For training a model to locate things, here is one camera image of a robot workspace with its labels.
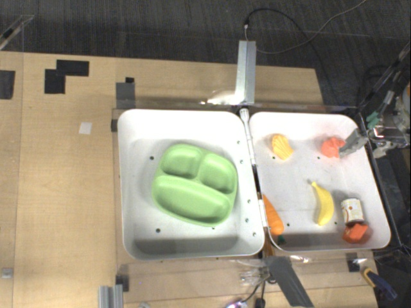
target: toy can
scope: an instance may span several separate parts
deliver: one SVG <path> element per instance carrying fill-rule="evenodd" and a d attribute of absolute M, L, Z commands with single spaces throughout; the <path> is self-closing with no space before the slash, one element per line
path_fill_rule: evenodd
<path fill-rule="evenodd" d="M 358 198 L 348 198 L 344 200 L 343 202 L 341 202 L 341 209 L 345 224 L 347 226 L 364 222 L 361 201 Z"/>

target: green divided plate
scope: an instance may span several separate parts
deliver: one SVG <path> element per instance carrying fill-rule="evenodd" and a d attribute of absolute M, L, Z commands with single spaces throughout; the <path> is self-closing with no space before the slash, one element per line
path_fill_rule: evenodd
<path fill-rule="evenodd" d="M 163 212 L 190 223 L 215 226 L 234 206 L 238 175 L 234 165 L 211 151 L 188 144 L 168 148 L 152 184 Z"/>

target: black floor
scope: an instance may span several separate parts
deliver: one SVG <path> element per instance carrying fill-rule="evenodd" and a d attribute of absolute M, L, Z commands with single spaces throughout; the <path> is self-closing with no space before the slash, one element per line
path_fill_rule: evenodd
<path fill-rule="evenodd" d="M 254 9 L 279 10 L 310 37 L 332 15 L 360 1 L 0 0 L 0 31 L 19 15 L 31 14 L 34 19 L 24 32 L 25 51 L 236 63 L 243 22 Z M 333 20 L 311 44 L 279 55 L 259 53 L 257 62 L 315 68 L 325 103 L 356 105 L 410 40 L 410 9 L 411 0 L 368 0 Z M 265 51 L 305 40 L 292 21 L 267 11 L 250 18 L 248 35 Z M 7 49 L 23 47 L 14 42 Z M 367 73 L 376 65 L 381 67 Z M 409 79 L 408 55 L 400 84 L 405 86 Z M 404 257 L 395 266 L 403 266 L 405 272 L 409 264 Z"/>

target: orange carrot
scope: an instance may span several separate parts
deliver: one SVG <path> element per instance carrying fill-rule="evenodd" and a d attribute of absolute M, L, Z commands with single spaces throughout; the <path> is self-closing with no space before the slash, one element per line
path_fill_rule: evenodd
<path fill-rule="evenodd" d="M 284 224 L 281 221 L 277 211 L 272 206 L 270 201 L 265 195 L 263 195 L 263 201 L 265 205 L 265 213 L 267 214 L 267 221 L 270 227 L 270 233 L 272 236 L 281 235 L 284 232 Z"/>

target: toy banana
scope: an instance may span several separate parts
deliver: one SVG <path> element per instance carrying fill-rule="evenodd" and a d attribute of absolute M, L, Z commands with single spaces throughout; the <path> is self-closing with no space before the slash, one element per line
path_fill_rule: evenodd
<path fill-rule="evenodd" d="M 312 182 L 311 186 L 317 191 L 318 197 L 320 199 L 320 214 L 317 223 L 322 226 L 331 220 L 334 214 L 334 201 L 333 197 L 326 189 L 318 186 L 316 182 Z"/>

